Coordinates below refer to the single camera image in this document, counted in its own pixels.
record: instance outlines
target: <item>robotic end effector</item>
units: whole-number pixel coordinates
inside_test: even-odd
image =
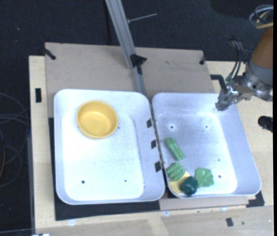
[[[215,104],[220,111],[252,96],[273,101],[273,27],[264,31],[243,75],[235,75],[228,85],[228,89],[221,89]]]

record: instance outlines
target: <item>yellow bowl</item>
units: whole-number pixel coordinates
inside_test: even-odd
[[[103,101],[88,101],[77,111],[77,123],[83,134],[90,138],[104,138],[118,127],[118,115]]]

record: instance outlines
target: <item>black floor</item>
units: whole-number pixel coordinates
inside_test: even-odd
[[[135,46],[203,50],[207,60],[235,60],[231,35],[253,50],[262,34],[248,16],[274,0],[122,0],[131,22]],[[109,43],[104,0],[0,0],[0,93],[29,108],[28,56],[39,55],[45,42],[118,45],[112,31]],[[0,115],[22,108],[0,95]],[[0,124],[5,144],[22,149],[30,127],[17,120]],[[4,168],[0,181],[0,231],[30,228],[30,190],[27,145]],[[15,176],[15,181],[7,186]]]

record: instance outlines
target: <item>black clip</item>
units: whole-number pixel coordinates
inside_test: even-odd
[[[136,55],[136,54],[132,54],[130,56],[130,59],[131,59],[131,62],[132,62],[132,66],[137,67],[138,74],[142,74],[141,65],[147,60],[147,58],[141,57],[141,56]]]

